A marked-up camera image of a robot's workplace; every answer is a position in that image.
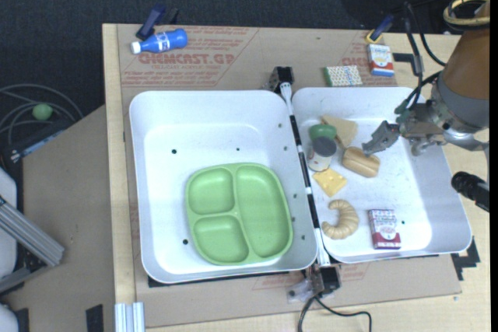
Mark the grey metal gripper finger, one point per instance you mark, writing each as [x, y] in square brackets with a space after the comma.
[383, 136]

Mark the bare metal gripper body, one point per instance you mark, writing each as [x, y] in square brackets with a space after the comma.
[428, 124]

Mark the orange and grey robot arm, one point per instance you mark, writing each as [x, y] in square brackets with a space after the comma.
[467, 62]

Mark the tan hot dog bun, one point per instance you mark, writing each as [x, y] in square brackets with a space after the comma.
[360, 163]

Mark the tan sandwich wedge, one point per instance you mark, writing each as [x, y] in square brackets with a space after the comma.
[344, 127]

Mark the green round lid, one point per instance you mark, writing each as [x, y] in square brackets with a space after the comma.
[322, 130]

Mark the small can with grey top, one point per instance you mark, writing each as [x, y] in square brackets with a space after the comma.
[321, 157]

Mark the white plastic tray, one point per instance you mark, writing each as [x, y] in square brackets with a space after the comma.
[218, 128]
[420, 190]

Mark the yellow cheese wedge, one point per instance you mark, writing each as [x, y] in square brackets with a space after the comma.
[330, 182]

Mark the green patterned packet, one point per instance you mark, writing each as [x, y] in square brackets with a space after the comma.
[343, 75]

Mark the red white and blue carton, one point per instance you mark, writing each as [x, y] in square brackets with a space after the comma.
[380, 60]

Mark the thin black and white rod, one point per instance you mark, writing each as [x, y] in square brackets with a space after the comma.
[301, 155]

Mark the tan croissant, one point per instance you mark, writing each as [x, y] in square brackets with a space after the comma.
[346, 221]

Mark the green divided plate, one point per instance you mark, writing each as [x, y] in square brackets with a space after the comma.
[257, 206]

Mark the brown cardboard board red print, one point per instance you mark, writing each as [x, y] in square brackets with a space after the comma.
[241, 54]

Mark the blue bottle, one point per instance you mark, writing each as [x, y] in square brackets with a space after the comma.
[163, 40]

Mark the black cylinder on white bracket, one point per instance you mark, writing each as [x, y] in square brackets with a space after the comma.
[468, 183]

